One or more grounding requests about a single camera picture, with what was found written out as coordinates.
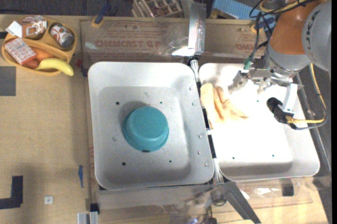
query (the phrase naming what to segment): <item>blue lid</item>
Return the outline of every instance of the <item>blue lid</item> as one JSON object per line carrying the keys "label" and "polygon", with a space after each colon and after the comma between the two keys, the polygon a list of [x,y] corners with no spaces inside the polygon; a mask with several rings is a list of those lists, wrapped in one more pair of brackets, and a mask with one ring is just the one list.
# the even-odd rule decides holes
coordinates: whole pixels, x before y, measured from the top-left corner
{"label": "blue lid", "polygon": [[166,143],[169,137],[169,125],[160,110],[143,106],[126,117],[123,134],[125,140],[134,149],[152,152]]}

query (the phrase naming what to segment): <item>gray square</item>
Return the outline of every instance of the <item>gray square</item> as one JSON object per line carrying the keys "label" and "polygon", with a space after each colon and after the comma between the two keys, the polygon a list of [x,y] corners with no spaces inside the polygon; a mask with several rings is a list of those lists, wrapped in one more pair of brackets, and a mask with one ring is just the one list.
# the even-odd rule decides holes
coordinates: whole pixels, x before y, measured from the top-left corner
{"label": "gray square", "polygon": [[16,96],[16,67],[0,66],[0,96]]}

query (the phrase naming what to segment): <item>table surface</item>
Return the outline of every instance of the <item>table surface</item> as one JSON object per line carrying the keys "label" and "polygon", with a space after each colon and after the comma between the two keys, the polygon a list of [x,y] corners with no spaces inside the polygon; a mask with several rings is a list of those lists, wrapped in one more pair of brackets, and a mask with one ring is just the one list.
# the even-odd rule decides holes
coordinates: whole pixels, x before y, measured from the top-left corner
{"label": "table surface", "polygon": [[[0,32],[20,15],[0,15]],[[51,16],[80,36],[86,16]],[[76,66],[82,58],[78,43],[71,65],[74,76],[43,76],[16,69],[16,95],[0,96],[0,198],[9,198],[12,176],[23,176],[23,204],[0,210],[2,223],[76,223],[78,212],[88,212],[91,176],[85,78]],[[0,66],[10,66],[0,56]],[[83,166],[84,187],[78,178]],[[254,209],[262,223],[327,223],[316,188],[308,187],[312,202]],[[53,204],[44,205],[52,195]],[[238,221],[237,212],[214,213],[218,223]],[[128,219],[119,223],[168,223],[167,216]],[[115,223],[100,216],[100,223]]]}

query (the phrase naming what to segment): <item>tin can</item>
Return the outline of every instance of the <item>tin can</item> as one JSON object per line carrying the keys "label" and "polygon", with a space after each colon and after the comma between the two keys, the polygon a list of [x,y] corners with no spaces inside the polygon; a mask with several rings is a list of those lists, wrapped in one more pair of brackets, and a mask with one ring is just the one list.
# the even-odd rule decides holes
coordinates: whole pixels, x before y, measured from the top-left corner
{"label": "tin can", "polygon": [[75,40],[75,36],[62,24],[53,25],[49,32],[63,48],[69,47]]}

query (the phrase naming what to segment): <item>banana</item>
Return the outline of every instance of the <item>banana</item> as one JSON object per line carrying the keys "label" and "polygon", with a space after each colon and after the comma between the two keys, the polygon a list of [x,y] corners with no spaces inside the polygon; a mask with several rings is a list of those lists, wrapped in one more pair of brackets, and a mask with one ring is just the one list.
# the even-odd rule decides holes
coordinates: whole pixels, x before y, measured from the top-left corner
{"label": "banana", "polygon": [[40,62],[40,64],[35,68],[36,70],[59,70],[69,76],[74,75],[74,70],[67,62],[59,58],[47,58]]}

